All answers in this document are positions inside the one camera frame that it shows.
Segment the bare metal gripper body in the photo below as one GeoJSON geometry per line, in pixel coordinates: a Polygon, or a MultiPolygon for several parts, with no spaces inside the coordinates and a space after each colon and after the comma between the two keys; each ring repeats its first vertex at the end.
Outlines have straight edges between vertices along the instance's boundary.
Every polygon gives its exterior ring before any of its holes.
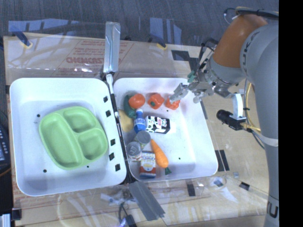
{"type": "Polygon", "coordinates": [[[188,89],[193,93],[204,92],[205,96],[217,94],[223,98],[231,97],[231,92],[229,92],[231,83],[220,79],[211,70],[191,71],[188,75],[188,83],[188,89]]]}

